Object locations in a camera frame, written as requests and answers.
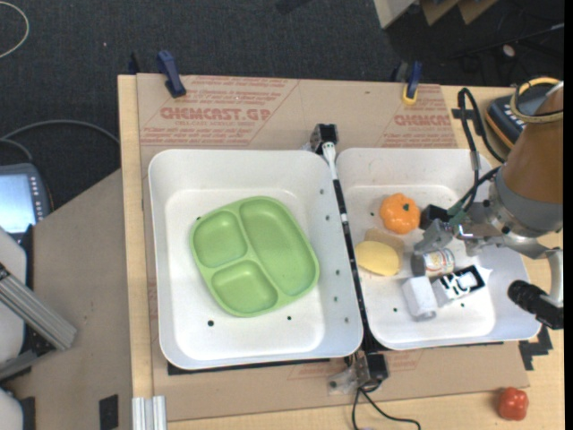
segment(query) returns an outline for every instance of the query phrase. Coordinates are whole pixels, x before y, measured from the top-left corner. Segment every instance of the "tomato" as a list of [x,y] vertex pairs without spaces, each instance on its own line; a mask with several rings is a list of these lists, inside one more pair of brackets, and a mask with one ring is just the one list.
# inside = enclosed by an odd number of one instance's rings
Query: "tomato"
[[508,420],[523,420],[526,418],[529,398],[524,391],[508,387],[500,395],[498,412]]

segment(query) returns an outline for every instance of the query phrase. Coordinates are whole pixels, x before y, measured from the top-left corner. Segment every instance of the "green plate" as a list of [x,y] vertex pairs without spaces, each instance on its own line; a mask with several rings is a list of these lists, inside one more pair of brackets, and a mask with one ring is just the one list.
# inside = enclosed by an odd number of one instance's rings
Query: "green plate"
[[191,251],[210,293],[230,314],[252,317],[287,305],[318,281],[319,263],[288,208],[256,196],[193,224]]

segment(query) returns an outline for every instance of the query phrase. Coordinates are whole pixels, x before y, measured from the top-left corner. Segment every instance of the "monitor screen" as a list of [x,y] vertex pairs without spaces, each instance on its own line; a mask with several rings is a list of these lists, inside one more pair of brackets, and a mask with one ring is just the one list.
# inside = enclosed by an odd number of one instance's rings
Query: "monitor screen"
[[24,232],[36,224],[28,177],[24,174],[0,176],[0,226],[9,234]]

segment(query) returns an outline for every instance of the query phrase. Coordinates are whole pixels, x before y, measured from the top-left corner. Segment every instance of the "tin can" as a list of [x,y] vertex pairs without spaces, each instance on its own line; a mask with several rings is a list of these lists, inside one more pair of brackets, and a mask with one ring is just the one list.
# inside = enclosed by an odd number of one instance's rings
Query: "tin can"
[[448,248],[427,254],[413,254],[410,259],[415,276],[439,277],[454,271],[456,260]]

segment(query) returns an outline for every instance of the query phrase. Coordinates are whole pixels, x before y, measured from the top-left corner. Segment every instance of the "table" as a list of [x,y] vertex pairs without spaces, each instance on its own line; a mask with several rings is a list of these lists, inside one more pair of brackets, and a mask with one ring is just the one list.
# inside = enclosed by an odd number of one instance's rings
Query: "table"
[[[441,87],[448,110],[457,107],[460,87]],[[480,107],[491,99],[512,92],[503,88],[472,88]],[[133,397],[150,398],[154,395],[150,353],[149,307],[147,303],[144,224],[141,210],[141,161],[139,145],[138,100],[136,77],[118,78],[120,134],[122,141],[122,173],[124,188],[124,221],[126,237],[127,283],[131,340]],[[454,123],[458,146],[466,148],[461,126]],[[488,155],[481,142],[478,147]],[[546,245],[562,246],[562,233],[543,239]],[[549,268],[545,262],[526,260],[533,283],[547,288]],[[563,331],[551,332],[553,350],[548,356],[536,357],[535,369],[529,374],[531,387],[528,416],[519,424],[521,429],[564,428],[564,362]],[[480,392],[458,396],[424,398],[385,402],[382,408],[397,417],[417,419],[424,430],[443,428],[504,429],[516,428],[515,422],[501,419],[495,410],[497,392]],[[170,429],[288,429],[288,428],[352,428],[349,406],[312,408],[256,415],[219,417],[171,423]],[[381,422],[370,405],[358,406],[359,426],[403,428],[405,424]]]

